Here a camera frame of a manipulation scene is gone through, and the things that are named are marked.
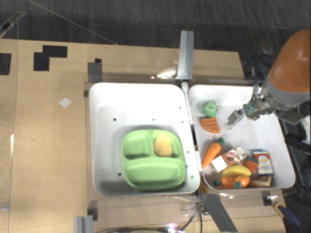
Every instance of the toy food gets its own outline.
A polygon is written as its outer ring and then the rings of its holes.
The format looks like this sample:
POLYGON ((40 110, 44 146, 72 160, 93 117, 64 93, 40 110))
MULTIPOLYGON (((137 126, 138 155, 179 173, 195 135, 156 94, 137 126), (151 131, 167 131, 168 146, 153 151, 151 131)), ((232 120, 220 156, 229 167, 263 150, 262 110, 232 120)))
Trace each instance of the toy food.
POLYGON ((220 172, 225 168, 227 168, 228 166, 232 166, 233 164, 236 164, 238 161, 243 160, 245 157, 246 154, 241 149, 241 147, 237 147, 212 160, 212 164, 216 168, 217 172, 220 172))
POLYGON ((220 128, 218 122, 215 118, 203 118, 200 119, 200 124, 207 132, 210 133, 220 133, 220 128))
POLYGON ((244 159, 244 166, 246 166, 252 173, 258 167, 259 161, 252 157, 246 157, 244 159))
POLYGON ((214 180, 214 186, 220 186, 223 189, 231 188, 245 188, 250 182, 250 177, 248 175, 239 175, 238 177, 222 176, 220 181, 214 180))
POLYGON ((161 133, 155 139, 155 154, 160 157, 172 156, 172 145, 170 138, 161 133))
POLYGON ((210 145, 203 157, 202 168, 206 168, 209 163, 217 157, 222 149, 221 144, 223 144, 224 142, 225 140, 220 137, 217 142, 214 142, 212 143, 212 145, 210 145))
POLYGON ((258 175, 255 177, 251 176, 251 181, 249 182, 249 187, 270 187, 272 182, 271 175, 258 175))
POLYGON ((247 167, 242 165, 229 166, 222 172, 222 176, 237 177, 239 175, 251 176, 252 173, 247 167))
POLYGON ((207 117, 216 117, 216 104, 215 102, 207 102, 203 105, 203 114, 207 117))
POLYGON ((257 159, 259 162, 258 169, 257 169, 257 173, 259 175, 266 175, 266 174, 274 173, 268 151, 265 151, 265 150, 254 151, 252 153, 252 157, 257 159))

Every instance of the wooden surface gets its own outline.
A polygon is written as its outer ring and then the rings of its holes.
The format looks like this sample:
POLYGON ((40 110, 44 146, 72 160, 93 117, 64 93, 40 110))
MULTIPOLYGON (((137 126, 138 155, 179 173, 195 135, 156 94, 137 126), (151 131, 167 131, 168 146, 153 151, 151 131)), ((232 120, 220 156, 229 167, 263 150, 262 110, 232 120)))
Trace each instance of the wooden surface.
MULTIPOLYGON (((87 63, 101 58, 104 74, 152 76, 165 68, 177 67, 179 50, 1 39, 0 52, 7 45, 15 46, 8 51, 12 58, 18 60, 17 73, 0 76, 0 89, 6 92, 9 91, 3 80, 17 77, 9 232, 71 233, 74 217, 85 216, 88 206, 83 97, 87 63), (33 71, 34 52, 42 52, 42 45, 68 46, 68 57, 51 58, 49 72, 33 71), (59 104, 64 98, 72 101, 67 108, 59 104)), ((194 76, 243 79, 236 52, 195 50, 193 72, 194 76)), ((7 105, 15 110, 14 102, 7 102, 7 105)), ((6 140, 7 136, 1 138, 1 141, 6 140)), ((250 206, 250 201, 243 203, 243 199, 240 200, 238 204, 227 202, 226 207, 241 232, 254 232, 250 228, 254 225, 260 232, 284 232, 282 219, 272 207, 264 207, 259 200, 255 207, 250 206)), ((104 201, 107 208, 110 203, 113 201, 104 201)), ((113 205, 110 209, 118 210, 113 205)), ((130 206, 128 209, 135 213, 139 207, 130 206)), ((123 215, 122 212, 124 210, 117 214, 119 218, 123 217, 122 221, 135 216, 123 215)), ((155 213, 154 216, 163 214, 160 207, 155 213)), ((181 219, 180 212, 176 214, 180 219, 178 222, 188 220, 187 217, 181 219)), ((118 217, 106 221, 106 225, 118 225, 118 217)), ((0 223, 1 220, 6 221, 7 217, 2 216, 0 223)), ((199 224, 195 221, 197 218, 187 232, 198 231, 199 224)), ((218 232, 210 216, 206 216, 204 221, 204 232, 218 232)))

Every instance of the green plate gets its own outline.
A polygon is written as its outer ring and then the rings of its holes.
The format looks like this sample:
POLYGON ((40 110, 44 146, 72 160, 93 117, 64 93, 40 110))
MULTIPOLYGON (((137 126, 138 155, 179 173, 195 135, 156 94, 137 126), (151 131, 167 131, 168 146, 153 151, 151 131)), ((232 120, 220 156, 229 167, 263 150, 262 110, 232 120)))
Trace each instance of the green plate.
POLYGON ((186 177, 181 143, 176 135, 164 130, 136 130, 128 133, 122 141, 122 167, 127 183, 144 191, 172 189, 186 177), (159 134, 170 138, 171 157, 155 154, 154 143, 159 134))

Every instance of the orange waffle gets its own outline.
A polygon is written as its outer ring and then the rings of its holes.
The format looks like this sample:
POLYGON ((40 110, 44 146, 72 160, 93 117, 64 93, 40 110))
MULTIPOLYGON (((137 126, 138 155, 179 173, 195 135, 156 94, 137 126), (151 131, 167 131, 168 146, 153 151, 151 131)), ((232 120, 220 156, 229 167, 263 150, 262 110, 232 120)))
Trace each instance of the orange waffle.
POLYGON ((220 129, 215 118, 203 118, 200 120, 200 124, 207 132, 220 133, 220 129))

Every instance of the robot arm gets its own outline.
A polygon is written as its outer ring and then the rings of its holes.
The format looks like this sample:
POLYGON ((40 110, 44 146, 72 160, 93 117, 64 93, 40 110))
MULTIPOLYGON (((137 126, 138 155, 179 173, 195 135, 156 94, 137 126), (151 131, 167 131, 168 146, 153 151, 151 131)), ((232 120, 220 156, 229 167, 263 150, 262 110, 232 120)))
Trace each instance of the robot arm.
POLYGON ((287 40, 261 92, 255 79, 251 100, 228 117, 228 129, 242 120, 244 115, 257 120, 261 115, 275 113, 291 124, 297 124, 304 118, 292 109, 310 101, 310 34, 310 30, 300 30, 287 40))

